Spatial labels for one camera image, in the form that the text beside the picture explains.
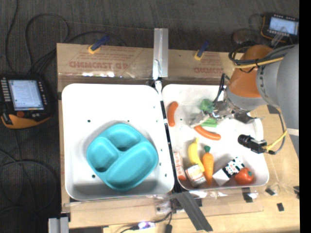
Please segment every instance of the tomato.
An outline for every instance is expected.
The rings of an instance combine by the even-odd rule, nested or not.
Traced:
[[[250,184],[254,179],[254,174],[248,167],[244,167],[234,176],[234,178],[238,184]]]

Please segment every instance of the button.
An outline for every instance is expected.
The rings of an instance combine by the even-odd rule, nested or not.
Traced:
[[[23,111],[18,111],[16,113],[17,117],[24,117],[25,116],[25,113]]]

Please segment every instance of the carrot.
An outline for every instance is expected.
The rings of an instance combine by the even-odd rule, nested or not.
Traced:
[[[211,185],[212,180],[213,180],[213,172],[214,172],[214,157],[213,155],[209,152],[210,147],[205,146],[204,147],[205,154],[202,157],[202,164],[204,166],[204,176],[206,178],[207,184]]]
[[[175,126],[174,115],[175,115],[175,111],[176,111],[177,107],[178,107],[178,103],[176,101],[174,101],[169,105],[169,108],[167,110],[167,121],[169,123],[169,126],[171,126],[171,127]]]
[[[211,140],[215,140],[215,141],[219,141],[221,139],[220,134],[217,133],[212,133],[209,131],[206,131],[205,129],[203,129],[200,125],[195,126],[194,127],[195,131],[197,131],[201,136],[204,136],[205,138],[211,139]]]

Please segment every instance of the blue clamp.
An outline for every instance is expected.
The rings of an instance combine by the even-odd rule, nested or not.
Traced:
[[[103,36],[101,39],[99,39],[96,43],[88,47],[88,52],[90,54],[94,54],[97,51],[99,51],[100,46],[105,45],[110,40],[110,36]]]
[[[202,47],[195,53],[194,58],[196,60],[201,60],[203,57],[203,53],[204,51],[208,48],[209,46],[209,41],[205,40],[204,44],[202,45]]]

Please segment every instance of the dark gray carpet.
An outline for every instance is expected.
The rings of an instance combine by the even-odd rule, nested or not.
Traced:
[[[0,73],[25,74],[62,42],[67,28],[59,17],[68,24],[69,37],[100,30],[115,36],[110,45],[152,48],[153,29],[168,28],[170,49],[196,50],[208,39],[210,51],[229,52],[235,46],[231,36],[239,29],[254,30],[253,38],[266,43],[259,36],[258,14],[268,11],[299,18],[299,0],[0,0]],[[91,44],[101,35],[87,34],[71,43]],[[33,70],[41,71],[56,97],[56,59]],[[24,164],[24,171],[18,165],[1,169],[0,233],[44,233],[48,218],[60,214],[56,104],[54,111],[52,119],[30,129],[13,131],[0,124],[1,151],[52,171],[35,164]],[[1,165],[11,162],[0,154]]]

